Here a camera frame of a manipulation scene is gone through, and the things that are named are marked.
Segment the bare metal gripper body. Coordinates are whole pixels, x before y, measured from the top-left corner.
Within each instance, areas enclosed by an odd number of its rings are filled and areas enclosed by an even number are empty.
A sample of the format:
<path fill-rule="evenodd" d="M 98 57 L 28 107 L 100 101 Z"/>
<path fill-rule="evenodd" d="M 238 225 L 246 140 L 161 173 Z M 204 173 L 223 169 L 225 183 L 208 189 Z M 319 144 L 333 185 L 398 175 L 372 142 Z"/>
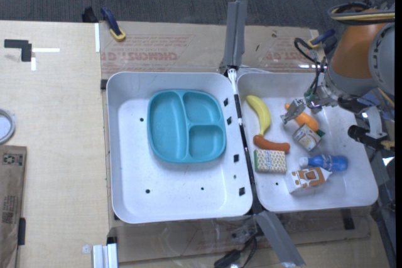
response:
<path fill-rule="evenodd" d="M 306 105 L 311 110 L 322 110 L 323 107 L 335 107 L 338 105 L 336 97 L 331 97 L 323 85 L 317 88 L 309 88 L 304 93 Z"/>

